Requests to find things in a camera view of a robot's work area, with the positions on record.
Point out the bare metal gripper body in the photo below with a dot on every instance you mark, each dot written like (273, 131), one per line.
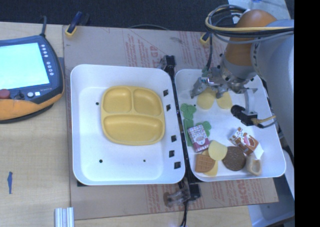
(228, 82)

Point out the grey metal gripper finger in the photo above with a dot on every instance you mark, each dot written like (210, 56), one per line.
(221, 92)
(199, 87)

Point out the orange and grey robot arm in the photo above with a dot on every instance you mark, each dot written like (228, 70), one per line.
(273, 53)

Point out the yellow potato crisp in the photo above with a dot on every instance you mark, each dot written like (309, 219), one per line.
(213, 171)
(225, 102)
(205, 101)
(217, 149)

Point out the green lettuce leaf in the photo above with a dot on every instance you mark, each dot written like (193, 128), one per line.
(187, 127)
(188, 111)
(206, 126)

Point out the white plastic tray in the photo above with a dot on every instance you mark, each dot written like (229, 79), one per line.
(225, 126)
(87, 126)

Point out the thin black and white rod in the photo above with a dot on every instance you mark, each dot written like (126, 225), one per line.
(180, 126)

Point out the pink and white carton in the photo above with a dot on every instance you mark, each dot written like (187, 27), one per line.
(198, 139)

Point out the brown and white carton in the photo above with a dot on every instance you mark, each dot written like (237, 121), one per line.
(246, 142)

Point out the brown burger patty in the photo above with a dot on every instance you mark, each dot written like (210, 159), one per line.
(234, 158)

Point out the orange waffle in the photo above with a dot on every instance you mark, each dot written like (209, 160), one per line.
(204, 163)

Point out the yellow divided plate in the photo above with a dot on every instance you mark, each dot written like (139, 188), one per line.
(132, 126)

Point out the beige bread piece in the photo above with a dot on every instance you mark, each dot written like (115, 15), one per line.
(251, 164)

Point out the brown cardboard board red print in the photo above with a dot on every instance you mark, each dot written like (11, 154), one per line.
(105, 46)

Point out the black cylinder on white bracket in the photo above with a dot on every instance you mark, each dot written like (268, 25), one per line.
(248, 118)

